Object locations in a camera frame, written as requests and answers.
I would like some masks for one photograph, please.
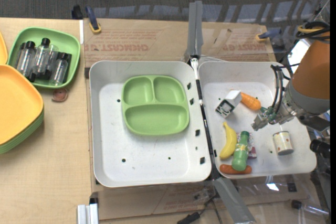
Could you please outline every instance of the banana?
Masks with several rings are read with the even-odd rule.
[[[221,159],[229,158],[233,152],[235,151],[236,144],[237,144],[237,134],[236,131],[233,130],[227,122],[223,122],[223,126],[225,128],[226,133],[226,144],[221,150],[219,157]]]

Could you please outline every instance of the can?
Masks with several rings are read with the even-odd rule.
[[[294,149],[287,131],[281,131],[273,135],[274,145],[278,156],[291,154]]]

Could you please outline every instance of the orange plate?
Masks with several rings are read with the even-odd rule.
[[[7,62],[7,59],[8,59],[8,53],[6,49],[6,44],[0,32],[0,65],[1,64],[4,65]]]
[[[43,99],[15,68],[0,65],[0,145],[32,124],[42,113]]]

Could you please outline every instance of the carrot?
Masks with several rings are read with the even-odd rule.
[[[261,109],[261,103],[257,98],[254,98],[246,93],[240,92],[241,102],[252,110]]]
[[[219,167],[219,170],[224,173],[224,174],[228,174],[228,175],[240,175],[240,174],[250,174],[252,173],[252,167],[247,165],[245,170],[243,171],[237,171],[234,170],[232,168],[232,165],[228,165],[228,164],[221,164]]]

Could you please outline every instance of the wooden table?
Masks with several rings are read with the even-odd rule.
[[[0,31],[9,51],[16,36],[26,27],[52,28],[81,40],[80,24],[78,20],[0,18]],[[84,21],[84,27],[87,26],[87,21]],[[67,87],[68,99],[61,103],[53,102],[51,90],[38,89],[45,105],[43,124],[17,147],[0,155],[1,223],[74,224],[77,206],[89,202],[94,191],[94,176],[90,169],[90,106],[87,79],[84,76],[84,55],[82,46],[78,71]],[[298,175],[296,179],[303,189],[303,195],[317,202],[309,175]],[[291,210],[288,201],[276,200],[262,205],[249,202],[248,207],[258,223],[294,223],[303,219]],[[129,208],[123,208],[130,212],[133,209],[131,203]],[[233,223],[225,208],[220,208],[219,214],[223,222]],[[186,215],[180,212],[102,220],[101,223],[176,223]],[[305,221],[321,223],[320,218],[314,217]],[[218,223],[215,211],[206,210],[198,223]]]

